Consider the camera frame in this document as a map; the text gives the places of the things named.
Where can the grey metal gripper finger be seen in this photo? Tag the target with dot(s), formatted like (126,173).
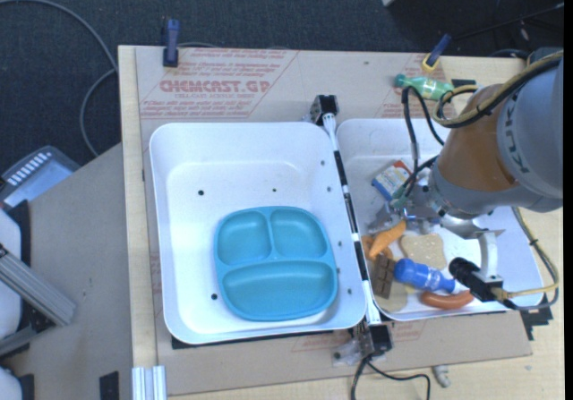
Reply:
(423,223)
(379,219)

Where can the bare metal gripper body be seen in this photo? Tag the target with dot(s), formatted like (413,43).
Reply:
(418,203)

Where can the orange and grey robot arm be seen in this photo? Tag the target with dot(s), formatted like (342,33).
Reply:
(501,152)

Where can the orange carrot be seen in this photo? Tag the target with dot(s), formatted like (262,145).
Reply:
(386,240)

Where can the tan bread slice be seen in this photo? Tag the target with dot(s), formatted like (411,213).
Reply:
(425,250)

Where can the thin black and white rod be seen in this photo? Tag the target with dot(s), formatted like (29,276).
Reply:
(348,206)

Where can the blue and orange carton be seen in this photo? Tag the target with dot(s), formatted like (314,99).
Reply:
(391,179)

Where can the blue bottle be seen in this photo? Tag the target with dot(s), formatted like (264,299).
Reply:
(418,275)

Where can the brown chocolate bar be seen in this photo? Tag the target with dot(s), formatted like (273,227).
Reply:
(384,275)

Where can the white plastic tray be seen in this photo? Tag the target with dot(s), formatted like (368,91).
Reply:
(250,165)
(371,143)

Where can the orange sausage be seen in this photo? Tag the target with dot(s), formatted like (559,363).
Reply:
(447,300)

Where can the green plastic bottle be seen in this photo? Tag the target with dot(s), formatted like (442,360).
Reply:
(425,86)

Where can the blue divided plate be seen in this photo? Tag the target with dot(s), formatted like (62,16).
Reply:
(277,282)

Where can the brown cardboard board red print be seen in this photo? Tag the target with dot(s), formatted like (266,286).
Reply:
(277,89)

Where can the black cylinder on white bracket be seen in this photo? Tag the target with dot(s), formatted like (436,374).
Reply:
(474,279)

